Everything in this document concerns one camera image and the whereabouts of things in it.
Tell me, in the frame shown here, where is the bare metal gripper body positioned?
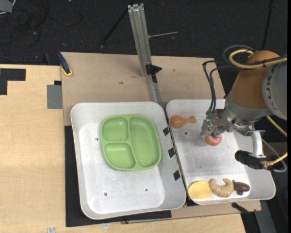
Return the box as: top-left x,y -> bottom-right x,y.
201,109 -> 253,138

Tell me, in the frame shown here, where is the pink frosted toy doughnut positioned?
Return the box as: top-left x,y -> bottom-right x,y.
204,133 -> 223,147

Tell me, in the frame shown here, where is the orange toy chicken drumstick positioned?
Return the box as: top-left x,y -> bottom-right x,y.
170,115 -> 197,129

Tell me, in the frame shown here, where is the white plastic tray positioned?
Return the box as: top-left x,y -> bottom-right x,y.
165,99 -> 276,206
70,101 -> 187,220

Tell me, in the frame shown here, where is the tan toy croissant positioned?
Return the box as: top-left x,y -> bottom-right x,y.
208,178 -> 235,198

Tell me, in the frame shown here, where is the yellow round toy biscuit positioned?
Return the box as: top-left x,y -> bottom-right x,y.
187,180 -> 213,200

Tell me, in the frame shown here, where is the brown toy mushroom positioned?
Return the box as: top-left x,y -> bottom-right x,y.
232,180 -> 251,196

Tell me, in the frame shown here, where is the green divided plate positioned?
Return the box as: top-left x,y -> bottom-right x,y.
100,114 -> 162,171

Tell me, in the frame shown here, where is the brown cardboard board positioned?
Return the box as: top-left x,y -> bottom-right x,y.
60,51 -> 262,224

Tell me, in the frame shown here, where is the black cylinder on white bracket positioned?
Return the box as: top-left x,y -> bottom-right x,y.
234,130 -> 270,171

